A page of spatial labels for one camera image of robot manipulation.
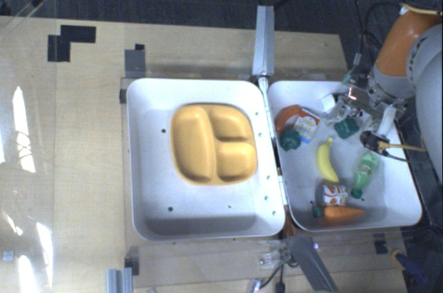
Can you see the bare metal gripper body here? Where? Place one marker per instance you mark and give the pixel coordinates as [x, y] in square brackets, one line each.
[361, 96]

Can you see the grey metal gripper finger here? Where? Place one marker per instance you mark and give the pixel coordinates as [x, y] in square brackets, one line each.
[353, 112]
[335, 112]

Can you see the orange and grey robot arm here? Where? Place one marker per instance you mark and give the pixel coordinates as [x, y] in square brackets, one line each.
[398, 42]

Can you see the small white box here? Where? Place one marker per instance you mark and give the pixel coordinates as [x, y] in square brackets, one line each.
[328, 102]

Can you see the white and orange carton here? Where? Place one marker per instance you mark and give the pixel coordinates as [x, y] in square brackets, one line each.
[306, 125]

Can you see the yellow banana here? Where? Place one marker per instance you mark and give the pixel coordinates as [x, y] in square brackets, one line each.
[326, 160]

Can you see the orange red sausage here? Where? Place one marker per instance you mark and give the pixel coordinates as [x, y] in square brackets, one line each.
[285, 115]

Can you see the green broccoli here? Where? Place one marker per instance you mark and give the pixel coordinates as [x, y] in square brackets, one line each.
[290, 140]

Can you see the green plastic bottle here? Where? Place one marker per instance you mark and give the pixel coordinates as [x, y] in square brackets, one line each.
[365, 168]

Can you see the white plastic tray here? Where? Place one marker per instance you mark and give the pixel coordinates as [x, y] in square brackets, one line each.
[387, 187]
[152, 153]

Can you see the orange and white can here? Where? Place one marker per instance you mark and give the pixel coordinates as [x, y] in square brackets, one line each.
[333, 195]

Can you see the orange carrot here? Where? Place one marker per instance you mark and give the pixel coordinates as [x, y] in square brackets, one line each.
[341, 213]

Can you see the yellow divided plate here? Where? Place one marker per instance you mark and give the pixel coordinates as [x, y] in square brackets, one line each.
[194, 146]

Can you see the pale wood board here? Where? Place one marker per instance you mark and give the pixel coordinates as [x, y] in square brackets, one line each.
[207, 264]

